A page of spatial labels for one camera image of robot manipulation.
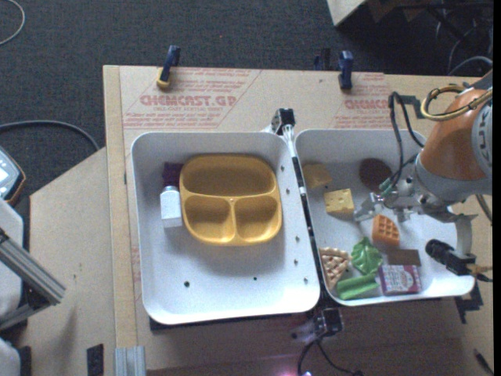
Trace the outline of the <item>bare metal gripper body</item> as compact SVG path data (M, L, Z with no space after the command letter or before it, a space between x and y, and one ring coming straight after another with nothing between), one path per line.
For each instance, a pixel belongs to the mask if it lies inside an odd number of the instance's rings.
M412 214L427 215L439 222L456 222L459 218L446 201L422 185L417 175L397 181L384 195L384 206L394 212L399 222L410 220Z

